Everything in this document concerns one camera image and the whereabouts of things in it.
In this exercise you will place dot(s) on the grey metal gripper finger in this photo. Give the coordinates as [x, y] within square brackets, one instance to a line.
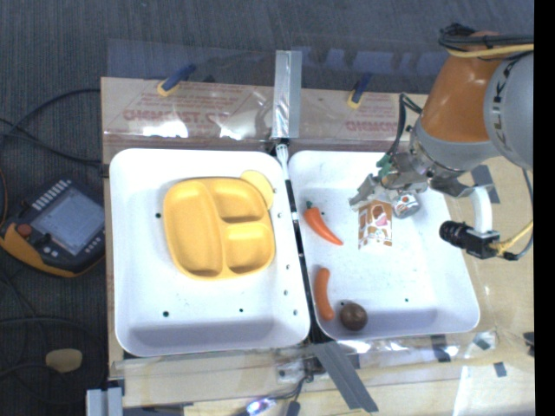
[363, 192]

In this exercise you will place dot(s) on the black cylinder on white bracket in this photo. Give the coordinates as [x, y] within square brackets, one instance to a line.
[466, 235]

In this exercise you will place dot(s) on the white and brown packet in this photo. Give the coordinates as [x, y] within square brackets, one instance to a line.
[375, 228]

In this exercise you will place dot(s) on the small white and orange can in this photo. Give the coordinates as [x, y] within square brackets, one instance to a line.
[406, 205]

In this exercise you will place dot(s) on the beige oval object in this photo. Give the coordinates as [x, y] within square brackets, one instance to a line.
[64, 360]

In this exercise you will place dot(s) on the orange sausage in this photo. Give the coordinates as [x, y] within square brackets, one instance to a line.
[323, 295]

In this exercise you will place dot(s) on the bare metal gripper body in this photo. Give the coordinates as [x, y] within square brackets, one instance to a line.
[407, 173]

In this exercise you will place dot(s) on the orange carrot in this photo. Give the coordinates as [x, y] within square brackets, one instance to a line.
[318, 225]

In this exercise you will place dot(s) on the white plastic tray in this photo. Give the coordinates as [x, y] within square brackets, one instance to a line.
[416, 284]
[208, 314]

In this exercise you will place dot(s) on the yellow divided plate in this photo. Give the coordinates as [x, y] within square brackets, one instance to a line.
[195, 228]

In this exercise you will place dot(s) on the brown cardboard board, red print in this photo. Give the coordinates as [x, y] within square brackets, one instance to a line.
[130, 115]

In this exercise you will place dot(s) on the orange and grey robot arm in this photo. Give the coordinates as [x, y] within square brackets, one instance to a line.
[459, 102]

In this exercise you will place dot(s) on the brown round toy food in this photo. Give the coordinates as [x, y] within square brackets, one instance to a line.
[354, 316]

